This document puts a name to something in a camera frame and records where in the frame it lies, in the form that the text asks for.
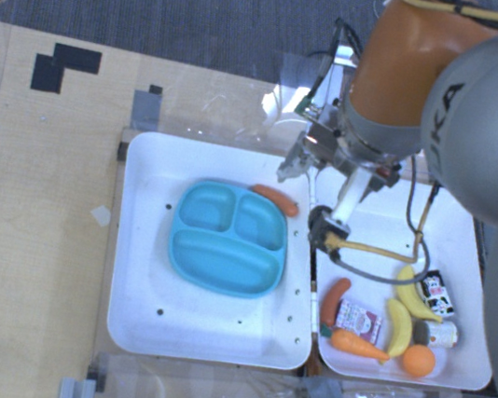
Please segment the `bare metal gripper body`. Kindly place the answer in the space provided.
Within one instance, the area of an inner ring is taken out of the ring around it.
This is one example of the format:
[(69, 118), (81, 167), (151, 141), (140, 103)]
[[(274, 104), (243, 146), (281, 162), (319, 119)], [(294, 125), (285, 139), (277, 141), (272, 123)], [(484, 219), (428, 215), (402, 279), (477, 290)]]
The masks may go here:
[(407, 127), (391, 126), (368, 120), (351, 107), (325, 105), (314, 114), (304, 112), (309, 127), (300, 133), (295, 144), (324, 159), (344, 176), (365, 171), (371, 175), (368, 188), (379, 191), (400, 180)]

